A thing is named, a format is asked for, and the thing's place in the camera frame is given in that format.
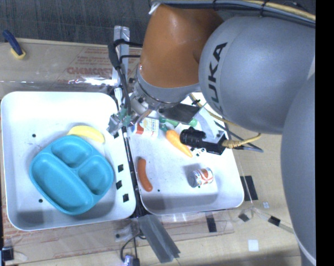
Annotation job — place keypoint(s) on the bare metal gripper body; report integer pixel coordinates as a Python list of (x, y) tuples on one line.
[(180, 112)]

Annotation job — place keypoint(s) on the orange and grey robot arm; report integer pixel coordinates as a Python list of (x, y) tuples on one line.
[(255, 73)]

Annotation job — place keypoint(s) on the green plastic toy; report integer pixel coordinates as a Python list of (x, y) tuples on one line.
[(169, 120)]

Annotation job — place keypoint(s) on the orange carrot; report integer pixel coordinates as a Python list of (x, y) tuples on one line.
[(177, 141)]

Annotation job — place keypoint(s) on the white and red carton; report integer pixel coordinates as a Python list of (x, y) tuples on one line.
[(148, 127)]

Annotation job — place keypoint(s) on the white plastic tray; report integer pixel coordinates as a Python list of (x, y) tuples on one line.
[(25, 115), (172, 173)]

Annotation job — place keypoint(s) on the small red and white can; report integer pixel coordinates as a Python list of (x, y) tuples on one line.
[(202, 177)]

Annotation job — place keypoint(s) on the thin black and white rod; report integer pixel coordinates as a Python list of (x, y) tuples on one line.
[(131, 162)]

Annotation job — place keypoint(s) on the orange sausage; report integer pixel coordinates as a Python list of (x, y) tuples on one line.
[(143, 174)]

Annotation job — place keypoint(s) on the yellow banana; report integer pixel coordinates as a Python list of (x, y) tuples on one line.
[(89, 133)]

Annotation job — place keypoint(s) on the blue divided plate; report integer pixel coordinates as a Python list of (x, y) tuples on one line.
[(69, 176)]

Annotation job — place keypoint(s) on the brown cardboard board red print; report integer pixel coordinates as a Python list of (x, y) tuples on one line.
[(53, 65)]

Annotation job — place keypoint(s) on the black cylinder on white bracket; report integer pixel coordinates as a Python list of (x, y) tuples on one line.
[(193, 137)]

